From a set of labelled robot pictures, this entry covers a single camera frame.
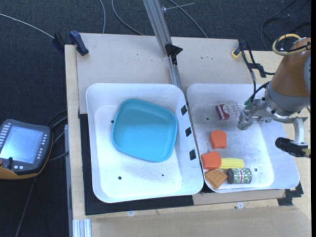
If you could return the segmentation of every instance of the screen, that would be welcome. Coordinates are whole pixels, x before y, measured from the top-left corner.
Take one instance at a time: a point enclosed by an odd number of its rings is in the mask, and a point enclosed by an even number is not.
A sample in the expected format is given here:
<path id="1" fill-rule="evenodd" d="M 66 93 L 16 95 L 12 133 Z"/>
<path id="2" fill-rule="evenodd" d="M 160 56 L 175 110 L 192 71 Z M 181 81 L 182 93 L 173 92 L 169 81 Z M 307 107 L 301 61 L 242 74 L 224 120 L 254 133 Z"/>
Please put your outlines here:
<path id="1" fill-rule="evenodd" d="M 3 159 L 34 163 L 39 150 L 43 132 L 13 125 L 2 148 L 0 157 Z"/>

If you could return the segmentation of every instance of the metal stand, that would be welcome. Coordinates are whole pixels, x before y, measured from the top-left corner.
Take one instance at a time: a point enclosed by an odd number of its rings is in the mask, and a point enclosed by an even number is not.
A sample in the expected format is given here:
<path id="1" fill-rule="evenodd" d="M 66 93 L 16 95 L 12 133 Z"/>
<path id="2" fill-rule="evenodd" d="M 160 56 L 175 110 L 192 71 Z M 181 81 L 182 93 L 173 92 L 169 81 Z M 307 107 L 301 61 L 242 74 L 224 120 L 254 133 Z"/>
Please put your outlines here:
<path id="1" fill-rule="evenodd" d="M 172 83 L 182 89 L 176 55 L 182 51 L 181 48 L 173 46 L 170 33 L 163 15 L 159 0 L 143 0 L 158 44 L 165 56 L 169 57 L 170 76 Z"/>

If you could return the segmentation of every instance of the wooden table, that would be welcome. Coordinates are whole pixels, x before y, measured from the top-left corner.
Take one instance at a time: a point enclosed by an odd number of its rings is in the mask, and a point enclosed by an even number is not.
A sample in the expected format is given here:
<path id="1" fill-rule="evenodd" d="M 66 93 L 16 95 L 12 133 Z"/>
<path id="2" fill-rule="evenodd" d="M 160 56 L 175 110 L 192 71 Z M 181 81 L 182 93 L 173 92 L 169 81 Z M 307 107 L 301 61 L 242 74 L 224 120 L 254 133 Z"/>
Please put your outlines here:
<path id="1" fill-rule="evenodd" d="M 162 60 L 156 39 L 152 36 L 116 36 L 81 34 L 84 42 L 95 41 L 105 38 L 106 52 L 104 55 L 112 53 L 109 58 L 113 62 L 113 56 L 118 52 L 113 45 L 134 41 L 136 46 L 142 43 L 140 50 L 133 50 L 126 44 L 120 50 L 122 57 L 130 52 L 137 53 L 139 59 L 134 62 L 157 62 Z M 190 39 L 172 38 L 174 45 L 182 45 L 184 51 L 178 55 L 178 67 L 181 82 L 185 89 L 190 85 L 190 78 L 198 82 L 230 83 L 237 80 L 237 83 L 251 83 L 250 76 L 245 68 L 243 60 L 233 60 L 230 52 L 237 46 L 236 40 L 224 39 Z M 142 56 L 142 54 L 153 53 L 152 56 Z M 253 52 L 256 63 L 264 66 L 267 72 L 273 72 L 278 67 L 282 57 L 273 52 L 255 51 Z M 96 79 L 82 79 L 78 74 L 78 63 L 88 62 L 85 57 L 81 57 L 76 52 L 74 45 L 65 46 L 65 65 L 67 79 L 67 101 L 68 101 L 68 126 L 69 126 L 69 166 L 70 174 L 70 232 L 74 225 L 74 236 L 79 235 L 79 225 L 85 224 L 85 230 L 94 237 L 106 236 L 311 236 L 311 166 L 307 158 L 298 158 L 296 163 L 300 173 L 300 180 L 304 195 L 295 198 L 293 206 L 279 206 L 277 198 L 285 197 L 284 190 L 263 190 L 248 191 L 239 193 L 207 193 L 193 195 L 194 205 L 177 208 L 139 210 L 132 212 L 116 212 L 99 215 L 85 215 L 83 175 L 80 142 L 80 122 L 78 113 L 84 113 L 84 100 L 82 93 L 85 88 Z M 215 69 L 215 74 L 206 70 L 214 63 L 221 64 Z M 229 67 L 231 62 L 236 66 L 243 66 L 245 71 L 238 72 L 241 79 L 232 76 L 232 80 L 221 69 Z M 91 64 L 96 71 L 99 63 Z M 198 67 L 197 72 L 188 70 L 186 66 Z M 112 66 L 111 62 L 103 66 Z M 211 77 L 207 75 L 197 75 L 197 73 L 213 73 Z M 133 77 L 133 70 L 128 75 L 120 78 L 103 75 L 95 75 L 97 81 L 103 82 L 148 82 L 153 80 L 150 75 L 136 78 Z M 153 72 L 153 78 L 158 83 L 171 83 L 168 71 L 158 71 L 158 76 Z M 265 83 L 269 78 L 262 79 L 256 72 L 257 82 Z M 300 115 L 310 117 L 310 113 L 303 110 Z M 310 145 L 310 118 L 305 122 L 306 142 Z M 287 125 L 285 132 L 288 138 L 294 138 L 294 129 Z"/>

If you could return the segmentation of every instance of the green can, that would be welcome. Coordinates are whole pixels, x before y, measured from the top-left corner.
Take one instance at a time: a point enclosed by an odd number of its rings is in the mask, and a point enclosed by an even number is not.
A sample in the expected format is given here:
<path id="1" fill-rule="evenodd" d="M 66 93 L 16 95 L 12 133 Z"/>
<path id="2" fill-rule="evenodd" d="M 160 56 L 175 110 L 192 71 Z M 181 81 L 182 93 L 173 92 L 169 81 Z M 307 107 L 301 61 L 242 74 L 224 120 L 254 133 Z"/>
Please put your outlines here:
<path id="1" fill-rule="evenodd" d="M 249 184 L 252 175 L 249 168 L 230 168 L 227 170 L 227 181 L 230 184 Z"/>

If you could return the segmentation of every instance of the black floor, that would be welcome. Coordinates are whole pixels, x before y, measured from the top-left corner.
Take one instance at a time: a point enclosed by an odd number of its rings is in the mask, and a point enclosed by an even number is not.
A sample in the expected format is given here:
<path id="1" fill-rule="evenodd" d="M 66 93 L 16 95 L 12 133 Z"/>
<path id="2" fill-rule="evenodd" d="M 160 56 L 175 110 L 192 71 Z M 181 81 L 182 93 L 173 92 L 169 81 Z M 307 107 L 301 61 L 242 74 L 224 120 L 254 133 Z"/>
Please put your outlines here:
<path id="1" fill-rule="evenodd" d="M 47 34 L 69 32 L 153 35 L 141 0 L 0 0 L 0 13 L 31 24 Z M 168 9 L 171 36 L 245 39 L 252 50 L 271 50 L 283 34 L 311 36 L 311 0 L 172 0 L 183 7 L 199 27 L 179 9 Z M 160 0 L 166 8 L 175 6 Z M 0 123 L 16 119 L 47 124 L 67 108 L 64 57 L 52 38 L 30 26 L 0 15 Z M 51 125 L 65 113 L 57 116 Z M 67 120 L 54 128 L 56 138 Z M 57 141 L 52 157 L 64 153 Z M 34 182 L 24 220 L 20 224 L 33 179 L 0 181 L 0 236 L 68 236 L 65 159 L 50 161 Z"/>

